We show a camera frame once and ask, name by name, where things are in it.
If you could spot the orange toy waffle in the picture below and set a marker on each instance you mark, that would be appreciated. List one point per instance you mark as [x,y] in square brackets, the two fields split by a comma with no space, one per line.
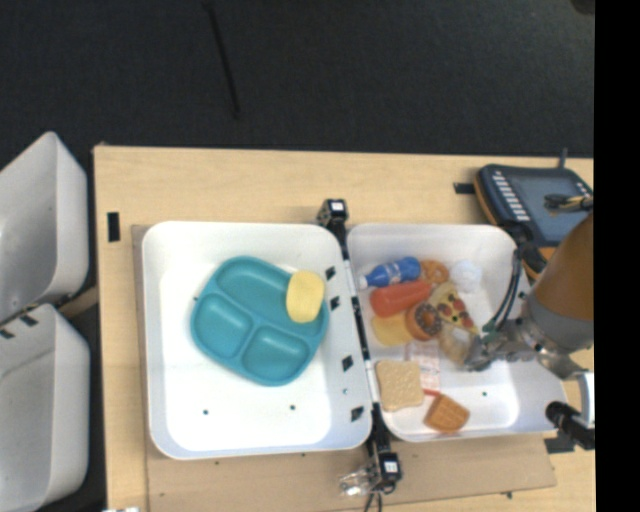
[446,414]

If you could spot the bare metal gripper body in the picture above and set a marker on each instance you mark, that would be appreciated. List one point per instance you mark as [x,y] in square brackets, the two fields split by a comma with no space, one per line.
[520,337]

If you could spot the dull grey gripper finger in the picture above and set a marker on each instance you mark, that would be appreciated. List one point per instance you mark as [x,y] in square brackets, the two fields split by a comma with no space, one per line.
[515,356]
[477,357]

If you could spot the beige toy bread slice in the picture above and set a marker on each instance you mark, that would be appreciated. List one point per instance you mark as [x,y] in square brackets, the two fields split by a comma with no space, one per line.
[399,385]

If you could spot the clear packet with red print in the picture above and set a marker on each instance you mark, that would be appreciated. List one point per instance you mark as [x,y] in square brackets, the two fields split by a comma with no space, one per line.
[425,360]

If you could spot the white crumpled lump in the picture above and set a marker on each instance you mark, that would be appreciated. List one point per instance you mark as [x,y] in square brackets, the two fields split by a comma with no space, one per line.
[466,275]

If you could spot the thin black and white rod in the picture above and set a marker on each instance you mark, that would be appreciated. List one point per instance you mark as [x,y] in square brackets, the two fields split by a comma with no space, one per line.
[361,330]

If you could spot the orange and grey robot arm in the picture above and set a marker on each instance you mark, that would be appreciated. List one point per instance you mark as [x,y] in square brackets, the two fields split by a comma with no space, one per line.
[567,280]

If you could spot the brown toy pretzel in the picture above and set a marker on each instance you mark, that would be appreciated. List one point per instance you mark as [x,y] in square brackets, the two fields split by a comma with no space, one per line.
[435,272]

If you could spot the blue divided plate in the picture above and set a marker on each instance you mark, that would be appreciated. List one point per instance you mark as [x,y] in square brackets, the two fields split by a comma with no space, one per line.
[240,320]

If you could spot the yellow toy cheese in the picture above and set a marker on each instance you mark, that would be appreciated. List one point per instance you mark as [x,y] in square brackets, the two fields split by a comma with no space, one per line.
[389,331]

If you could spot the yellow oval toy food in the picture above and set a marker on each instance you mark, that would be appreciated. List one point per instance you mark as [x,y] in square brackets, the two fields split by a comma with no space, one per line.
[305,297]

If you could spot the black cylinder on white bracket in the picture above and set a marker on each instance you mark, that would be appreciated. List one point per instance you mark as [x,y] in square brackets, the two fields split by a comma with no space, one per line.
[570,422]

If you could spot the blue toy bottle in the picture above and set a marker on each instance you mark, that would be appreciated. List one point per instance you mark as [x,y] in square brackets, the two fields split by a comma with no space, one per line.
[395,271]

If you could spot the brown toy doughnut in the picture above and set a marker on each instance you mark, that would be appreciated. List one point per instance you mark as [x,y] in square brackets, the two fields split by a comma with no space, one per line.
[425,321]

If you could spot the orange toy carrot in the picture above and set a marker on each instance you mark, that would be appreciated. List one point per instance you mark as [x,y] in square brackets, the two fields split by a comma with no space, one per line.
[397,297]

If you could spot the white plastic tray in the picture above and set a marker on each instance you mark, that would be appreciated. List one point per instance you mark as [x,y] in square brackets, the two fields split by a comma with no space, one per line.
[495,400]
[250,415]

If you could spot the toy pizza slice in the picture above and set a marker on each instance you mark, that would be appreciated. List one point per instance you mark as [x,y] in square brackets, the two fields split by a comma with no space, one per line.
[452,305]

